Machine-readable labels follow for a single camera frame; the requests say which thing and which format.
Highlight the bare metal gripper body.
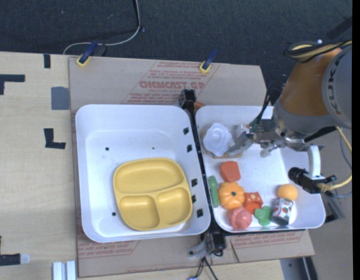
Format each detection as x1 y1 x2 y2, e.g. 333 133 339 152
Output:
253 118 306 152

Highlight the green toy vegetable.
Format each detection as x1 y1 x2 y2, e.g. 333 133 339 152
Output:
208 176 220 208

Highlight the white can red print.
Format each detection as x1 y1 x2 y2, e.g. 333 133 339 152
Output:
271 197 295 226

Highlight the brown cardboard board red print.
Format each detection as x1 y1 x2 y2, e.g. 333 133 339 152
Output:
68 56 316 278

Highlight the thin black rod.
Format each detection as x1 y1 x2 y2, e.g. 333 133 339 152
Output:
186 97 219 244

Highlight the white plastic tray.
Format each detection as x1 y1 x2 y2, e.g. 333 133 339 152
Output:
75 103 211 243
194 105 327 233

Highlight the red cube with star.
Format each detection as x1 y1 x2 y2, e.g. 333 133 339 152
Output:
242 191 263 215

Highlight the red-orange wedge block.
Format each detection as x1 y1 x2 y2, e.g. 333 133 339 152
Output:
219 160 242 183

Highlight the black block with thin wires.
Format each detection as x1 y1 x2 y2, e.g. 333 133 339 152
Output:
179 89 197 109
202 231 228 252

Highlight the orange ball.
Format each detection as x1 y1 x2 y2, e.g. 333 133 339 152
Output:
277 184 299 201

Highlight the pink toy food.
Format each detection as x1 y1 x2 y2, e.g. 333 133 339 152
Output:
227 206 253 231

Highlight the yellow divided plate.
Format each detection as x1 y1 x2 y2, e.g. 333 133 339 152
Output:
113 157 194 232

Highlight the orange pumpkin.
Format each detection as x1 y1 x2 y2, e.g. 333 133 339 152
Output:
217 181 246 211

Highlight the black cylinder on white bracket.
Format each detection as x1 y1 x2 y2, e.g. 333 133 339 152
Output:
287 144 337 194

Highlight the green broccoli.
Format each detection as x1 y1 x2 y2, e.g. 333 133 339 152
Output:
253 205 273 227

